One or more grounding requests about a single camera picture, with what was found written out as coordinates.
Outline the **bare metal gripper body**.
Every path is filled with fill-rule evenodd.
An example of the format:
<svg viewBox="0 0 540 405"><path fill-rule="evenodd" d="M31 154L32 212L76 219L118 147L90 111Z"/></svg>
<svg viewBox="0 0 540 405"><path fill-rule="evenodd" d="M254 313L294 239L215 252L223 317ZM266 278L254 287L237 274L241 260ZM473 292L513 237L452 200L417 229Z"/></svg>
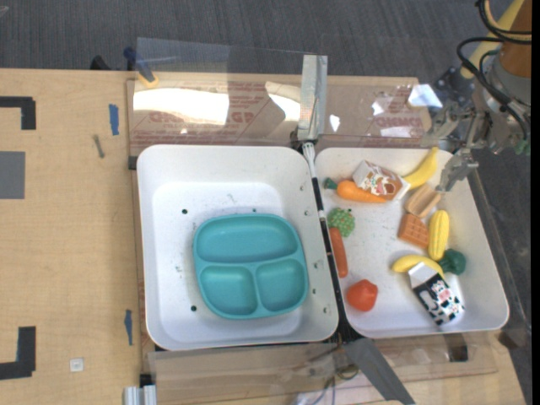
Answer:
<svg viewBox="0 0 540 405"><path fill-rule="evenodd" d="M457 126L450 139L460 148L530 154L530 106L520 100L502 105L490 94L475 94L469 107L451 116Z"/></svg>

